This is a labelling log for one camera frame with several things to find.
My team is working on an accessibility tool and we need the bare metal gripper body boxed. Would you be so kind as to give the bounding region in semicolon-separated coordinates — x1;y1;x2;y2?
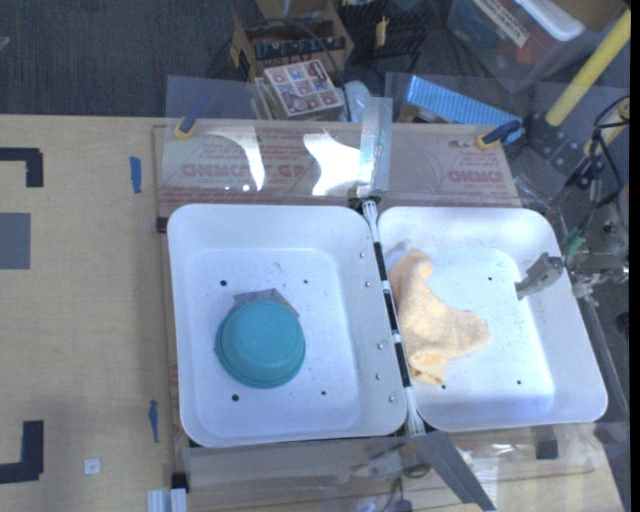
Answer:
564;203;630;284

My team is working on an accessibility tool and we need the white plastic tray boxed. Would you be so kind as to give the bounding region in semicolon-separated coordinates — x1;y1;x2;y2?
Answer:
166;202;409;449
377;205;610;432

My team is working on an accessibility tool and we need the yellow cloth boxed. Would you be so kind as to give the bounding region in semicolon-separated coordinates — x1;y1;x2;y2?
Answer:
387;248;491;386

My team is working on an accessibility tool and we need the brown cardboard board red print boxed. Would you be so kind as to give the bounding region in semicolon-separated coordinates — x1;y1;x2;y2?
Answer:
152;122;609;494

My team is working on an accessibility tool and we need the teal bowl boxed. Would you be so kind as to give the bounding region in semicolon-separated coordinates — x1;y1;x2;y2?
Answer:
214;299;307;390

